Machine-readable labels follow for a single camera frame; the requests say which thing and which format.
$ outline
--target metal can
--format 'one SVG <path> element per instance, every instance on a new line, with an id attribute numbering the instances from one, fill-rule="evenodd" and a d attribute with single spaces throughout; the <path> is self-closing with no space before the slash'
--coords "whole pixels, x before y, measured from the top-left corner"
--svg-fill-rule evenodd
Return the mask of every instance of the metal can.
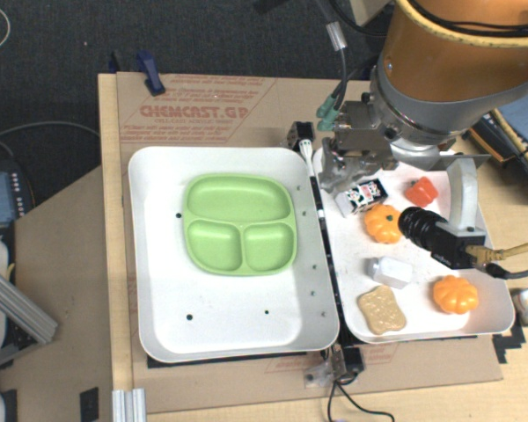
<path id="1" fill-rule="evenodd" d="M 513 293 L 512 301 L 517 309 L 520 323 L 528 326 L 528 288 Z"/>

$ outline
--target green plate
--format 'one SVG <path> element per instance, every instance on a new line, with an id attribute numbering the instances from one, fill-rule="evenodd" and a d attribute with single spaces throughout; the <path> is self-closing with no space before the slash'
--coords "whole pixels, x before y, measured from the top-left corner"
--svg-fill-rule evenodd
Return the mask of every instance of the green plate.
<path id="1" fill-rule="evenodd" d="M 290 193 L 257 175 L 202 175 L 186 189 L 187 252 L 203 270 L 224 275 L 279 273 L 297 250 Z"/>

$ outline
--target toy food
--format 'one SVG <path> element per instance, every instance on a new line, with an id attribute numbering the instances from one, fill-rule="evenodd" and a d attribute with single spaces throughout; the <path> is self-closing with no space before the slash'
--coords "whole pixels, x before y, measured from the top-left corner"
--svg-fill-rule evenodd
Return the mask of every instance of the toy food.
<path id="1" fill-rule="evenodd" d="M 378 203 L 363 217 L 366 231 L 379 243 L 396 244 L 401 239 L 398 225 L 400 215 L 400 211 L 391 205 Z"/>
<path id="2" fill-rule="evenodd" d="M 411 200 L 417 207 L 426 207 L 438 196 L 438 190 L 432 182 L 422 177 L 415 181 L 411 187 L 405 191 L 405 197 Z"/>
<path id="3" fill-rule="evenodd" d="M 407 325 L 407 319 L 395 300 L 395 294 L 387 285 L 381 285 L 358 297 L 358 308 L 366 318 L 368 328 L 374 334 L 399 331 Z"/>
<path id="4" fill-rule="evenodd" d="M 432 291 L 434 301 L 447 313 L 465 314 L 479 305 L 477 288 L 465 278 L 446 275 Z"/>

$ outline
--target tray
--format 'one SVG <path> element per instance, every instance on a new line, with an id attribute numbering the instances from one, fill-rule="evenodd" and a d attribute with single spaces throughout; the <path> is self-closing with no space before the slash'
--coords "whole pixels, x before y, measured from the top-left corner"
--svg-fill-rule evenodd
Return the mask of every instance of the tray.
<path id="1" fill-rule="evenodd" d="M 189 183 L 182 213 L 187 252 L 207 272 L 279 273 L 296 256 L 290 193 L 271 178 L 202 175 Z"/>
<path id="2" fill-rule="evenodd" d="M 188 255 L 184 197 L 207 174 L 280 183 L 295 216 L 296 254 L 280 273 L 208 273 Z M 303 159 L 283 148 L 147 147 L 129 162 L 139 335 L 155 360 L 178 363 L 322 350 L 339 319 Z"/>
<path id="3" fill-rule="evenodd" d="M 321 171 L 322 149 L 313 156 L 313 166 Z M 450 213 L 450 183 L 445 171 L 426 172 L 407 164 L 394 171 L 380 171 L 365 179 L 378 178 L 388 193 L 385 204 L 399 211 L 414 206 L 404 196 L 413 180 L 428 177 L 439 192 L 438 198 L 425 209 L 448 219 Z M 371 344 L 430 338 L 459 338 L 507 331 L 514 323 L 515 310 L 504 280 L 494 279 L 476 269 L 452 271 L 435 261 L 429 251 L 402 237 L 396 244 L 375 242 L 365 230 L 363 214 L 343 217 L 334 196 L 321 190 L 327 232 L 333 252 L 336 279 L 340 289 L 344 319 L 349 330 L 358 339 Z M 478 212 L 477 226 L 485 229 Z M 402 289 L 392 288 L 397 303 L 407 318 L 400 331 L 376 335 L 370 331 L 357 306 L 358 296 L 371 291 L 379 283 L 367 274 L 371 258 L 396 258 L 414 267 L 414 278 Z M 477 288 L 480 305 L 464 315 L 443 313 L 432 301 L 431 290 L 435 281 L 447 274 L 462 276 Z"/>

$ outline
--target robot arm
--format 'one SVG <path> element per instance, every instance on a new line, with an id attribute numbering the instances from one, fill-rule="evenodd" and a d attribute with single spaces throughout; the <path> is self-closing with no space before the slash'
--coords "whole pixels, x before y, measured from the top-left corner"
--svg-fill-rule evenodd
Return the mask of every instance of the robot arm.
<path id="1" fill-rule="evenodd" d="M 435 30 L 397 0 L 370 92 L 342 106 L 323 141 L 319 179 L 330 193 L 398 162 L 434 170 L 481 116 L 528 94 L 528 36 L 512 28 L 528 26 L 528 0 L 415 1 L 467 33 Z"/>

